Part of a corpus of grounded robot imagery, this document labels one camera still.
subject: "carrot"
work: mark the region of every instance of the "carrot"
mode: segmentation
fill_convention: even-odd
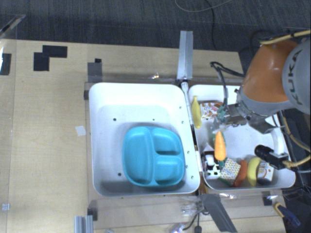
[[[226,157],[225,151],[225,141],[223,138],[223,134],[218,131],[215,136],[215,159],[218,161],[223,161]]]
[[[240,161],[240,170],[239,170],[239,173],[233,183],[233,187],[239,187],[242,185],[243,181],[245,180],[246,178],[246,175],[247,175],[247,161],[245,160],[241,160]]]

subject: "wooden surface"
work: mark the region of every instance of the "wooden surface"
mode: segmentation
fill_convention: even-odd
[[[50,58],[49,72],[34,72],[34,52],[42,52],[44,44],[68,46],[68,57]],[[86,215],[86,137],[78,136],[75,127],[86,127],[84,84],[87,63],[95,58],[102,59],[105,74],[148,76],[158,72],[172,76],[176,73],[178,50],[17,41],[8,233],[70,233],[74,231],[74,217]],[[215,71],[208,67],[210,61],[241,71],[238,54],[234,52],[194,51],[193,61],[194,76],[216,78]],[[181,218],[180,214],[175,215],[176,211],[180,213],[179,198],[171,199],[171,212],[169,206],[156,204],[152,197],[148,200],[149,204],[141,200],[137,207],[139,198],[133,200],[134,206],[130,200],[124,203],[122,199],[103,199],[101,202],[107,207],[102,220],[110,224],[106,227],[113,226],[115,233],[168,232],[172,223]],[[239,232],[285,232],[281,218],[271,206],[245,200],[246,204],[239,209],[239,201],[243,200],[225,202]],[[145,222],[144,219],[151,226],[131,225]],[[202,225],[203,232],[218,232],[210,216],[202,219]]]

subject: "banana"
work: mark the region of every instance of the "banana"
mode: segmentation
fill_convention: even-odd
[[[252,158],[247,165],[247,179],[252,186],[256,186],[257,183],[257,168],[261,162],[259,157]]]

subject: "gray metal strip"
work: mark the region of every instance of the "gray metal strip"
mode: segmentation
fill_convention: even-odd
[[[179,60],[177,79],[190,80],[192,78],[193,32],[181,31],[179,41]]]
[[[76,216],[74,218],[74,233],[94,233],[93,216]]]

